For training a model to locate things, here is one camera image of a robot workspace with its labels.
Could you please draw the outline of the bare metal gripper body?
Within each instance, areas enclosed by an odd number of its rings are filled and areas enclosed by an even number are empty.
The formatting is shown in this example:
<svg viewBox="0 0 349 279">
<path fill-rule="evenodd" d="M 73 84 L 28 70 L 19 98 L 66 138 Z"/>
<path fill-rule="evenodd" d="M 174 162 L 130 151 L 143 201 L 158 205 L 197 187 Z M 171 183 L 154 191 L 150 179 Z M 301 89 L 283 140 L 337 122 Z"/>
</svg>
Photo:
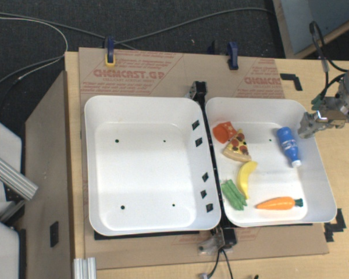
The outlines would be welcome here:
<svg viewBox="0 0 349 279">
<path fill-rule="evenodd" d="M 320 129 L 343 128 L 346 123 L 349 124 L 349 91 L 338 89 L 335 96 L 324 96 L 318 110 L 328 118 L 328 124 L 320 125 Z"/>
</svg>

